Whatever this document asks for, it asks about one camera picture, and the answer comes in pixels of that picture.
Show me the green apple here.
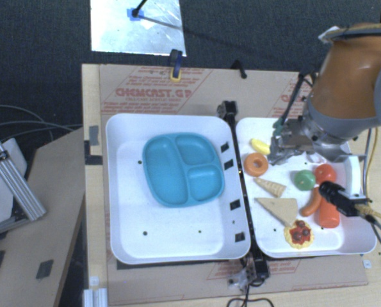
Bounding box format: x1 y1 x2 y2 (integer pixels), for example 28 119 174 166
293 169 316 192

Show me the orange doughnut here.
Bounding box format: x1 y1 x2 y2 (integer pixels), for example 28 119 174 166
243 152 270 177

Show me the white plastic tray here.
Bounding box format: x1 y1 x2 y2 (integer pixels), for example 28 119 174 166
105 113 254 265
234 116 378 259

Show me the brown cardboard board red print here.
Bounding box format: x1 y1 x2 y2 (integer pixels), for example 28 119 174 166
99 63 369 307

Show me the orange sausage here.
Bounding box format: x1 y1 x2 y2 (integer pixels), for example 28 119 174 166
300 187 323 217

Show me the beige ice cream cone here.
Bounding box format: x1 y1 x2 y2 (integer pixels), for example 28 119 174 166
253 177 288 199

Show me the yellow banana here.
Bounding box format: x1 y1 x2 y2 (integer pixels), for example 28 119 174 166
249 138 272 156

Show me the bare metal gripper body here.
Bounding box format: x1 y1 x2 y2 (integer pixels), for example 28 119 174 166
271 119 353 162

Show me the red tomato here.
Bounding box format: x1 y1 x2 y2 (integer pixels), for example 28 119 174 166
314 163 337 185

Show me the beige triangular bread slice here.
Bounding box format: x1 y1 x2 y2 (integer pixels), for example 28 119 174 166
254 197 299 228

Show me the blue divided plate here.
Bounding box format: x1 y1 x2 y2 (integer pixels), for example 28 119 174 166
142 132 226 209

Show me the thin black rod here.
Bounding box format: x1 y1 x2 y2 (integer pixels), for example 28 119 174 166
225 113 259 262

